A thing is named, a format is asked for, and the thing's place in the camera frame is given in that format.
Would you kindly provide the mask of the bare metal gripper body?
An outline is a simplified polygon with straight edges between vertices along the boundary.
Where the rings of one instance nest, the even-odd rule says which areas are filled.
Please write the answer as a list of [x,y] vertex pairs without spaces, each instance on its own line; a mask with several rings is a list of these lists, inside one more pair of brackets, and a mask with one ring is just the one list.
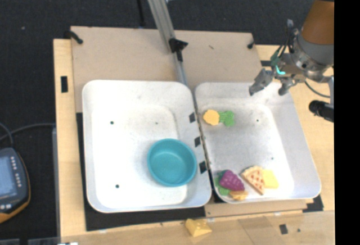
[[325,75],[330,65],[317,62],[305,53],[283,53],[274,60],[274,66],[280,77],[310,79],[317,83],[328,83],[332,75]]

